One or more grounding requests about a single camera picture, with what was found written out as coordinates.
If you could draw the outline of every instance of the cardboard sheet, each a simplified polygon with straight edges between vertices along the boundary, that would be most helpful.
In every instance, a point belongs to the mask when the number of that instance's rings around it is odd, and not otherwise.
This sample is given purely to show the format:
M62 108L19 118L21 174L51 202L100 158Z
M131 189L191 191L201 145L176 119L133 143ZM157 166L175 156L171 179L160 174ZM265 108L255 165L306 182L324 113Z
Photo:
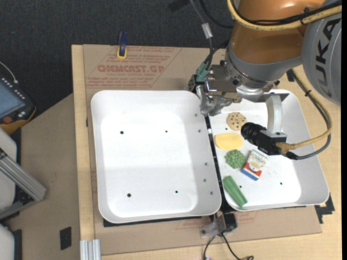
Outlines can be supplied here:
M97 200L90 110L92 96L103 89L185 89L191 75L208 54L208 49L197 48L130 46L127 49L127 58L119 60L116 46L83 45L95 237L101 240L101 253L109 255L205 245L207 240L200 236L200 230L210 223L209 217L104 227ZM218 62L223 57L224 50L220 50L214 59ZM314 206L235 212L235 215L238 227L228 235L231 242L322 231Z

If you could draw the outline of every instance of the yellow clip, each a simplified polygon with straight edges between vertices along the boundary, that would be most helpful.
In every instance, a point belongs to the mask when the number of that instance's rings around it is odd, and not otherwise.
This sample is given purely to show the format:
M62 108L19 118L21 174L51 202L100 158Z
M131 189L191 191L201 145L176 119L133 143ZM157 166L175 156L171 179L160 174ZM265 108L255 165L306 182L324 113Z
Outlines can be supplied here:
M126 58L127 49L125 48L124 56L120 56L119 55L119 50L120 50L120 47L117 48L117 58L120 59L120 60L124 60Z

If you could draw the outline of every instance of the teal connector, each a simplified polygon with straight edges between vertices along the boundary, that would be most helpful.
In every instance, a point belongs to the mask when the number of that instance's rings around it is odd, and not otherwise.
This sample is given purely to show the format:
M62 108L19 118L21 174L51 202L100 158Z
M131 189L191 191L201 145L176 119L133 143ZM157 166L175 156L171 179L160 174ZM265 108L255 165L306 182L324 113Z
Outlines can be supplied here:
M203 82L205 80L206 75L208 74L208 70L206 68L206 63L202 62L200 66L196 69L196 81Z

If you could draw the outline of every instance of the black device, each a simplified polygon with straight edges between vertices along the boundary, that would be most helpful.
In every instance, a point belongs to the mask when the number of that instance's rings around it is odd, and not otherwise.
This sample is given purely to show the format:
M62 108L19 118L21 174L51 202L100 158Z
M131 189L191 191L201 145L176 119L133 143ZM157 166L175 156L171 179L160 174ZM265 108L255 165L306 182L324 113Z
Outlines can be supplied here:
M27 94L17 84L0 75L0 126L28 121L34 111L35 106Z

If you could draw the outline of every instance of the blue clamp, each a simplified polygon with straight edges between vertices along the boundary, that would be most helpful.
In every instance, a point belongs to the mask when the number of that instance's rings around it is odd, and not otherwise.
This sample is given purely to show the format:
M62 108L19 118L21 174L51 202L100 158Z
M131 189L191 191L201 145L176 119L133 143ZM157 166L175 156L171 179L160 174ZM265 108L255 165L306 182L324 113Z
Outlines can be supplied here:
M120 32L118 43L119 47L117 49L117 58L124 60L126 58L126 37L127 32Z

